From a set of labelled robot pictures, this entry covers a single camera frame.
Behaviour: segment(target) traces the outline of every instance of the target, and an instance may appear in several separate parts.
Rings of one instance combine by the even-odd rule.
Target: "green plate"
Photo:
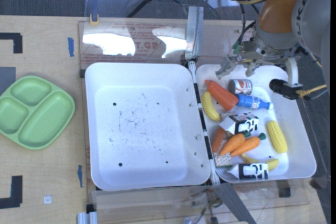
[[[74,112],[75,102],[63,89],[37,76],[22,77],[0,95],[0,133],[40,150],[61,134]]]

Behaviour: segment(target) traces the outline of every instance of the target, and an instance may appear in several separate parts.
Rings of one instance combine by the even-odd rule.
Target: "soda can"
[[[232,94],[245,94],[252,93],[252,82],[248,79],[232,79],[229,82],[228,90]]]

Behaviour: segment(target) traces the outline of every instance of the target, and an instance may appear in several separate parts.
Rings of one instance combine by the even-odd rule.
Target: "toy carrot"
[[[259,146],[260,144],[260,140],[266,139],[266,134],[261,133],[259,134],[259,136],[252,136],[248,139],[245,140],[245,142],[235,148],[232,152],[231,152],[231,157],[240,155],[242,153],[245,153],[247,151],[253,150],[254,148],[256,148],[257,146]]]
[[[248,132],[248,133],[239,133],[232,136],[224,145],[223,149],[220,151],[220,156],[223,156],[243,145],[246,137],[250,135],[251,133]]]

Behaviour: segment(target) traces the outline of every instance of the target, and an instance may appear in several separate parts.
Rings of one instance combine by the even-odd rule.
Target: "yellow banana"
[[[220,121],[221,117],[219,116],[217,110],[214,108],[211,101],[211,94],[208,91],[205,91],[201,95],[202,107],[205,114],[212,119],[213,121]]]
[[[273,170],[279,164],[278,159],[268,159],[267,161],[261,162],[261,161],[258,161],[257,159],[253,159],[253,158],[246,156],[245,153],[242,153],[241,157],[243,157],[248,163],[267,163],[269,171]]]

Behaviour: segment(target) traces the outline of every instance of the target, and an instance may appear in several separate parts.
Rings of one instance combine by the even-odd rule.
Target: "black corner marker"
[[[10,197],[0,198],[0,209],[20,207],[22,204],[22,176],[12,176]]]
[[[0,33],[0,39],[2,40],[13,40],[13,53],[22,53],[22,35],[20,33]]]

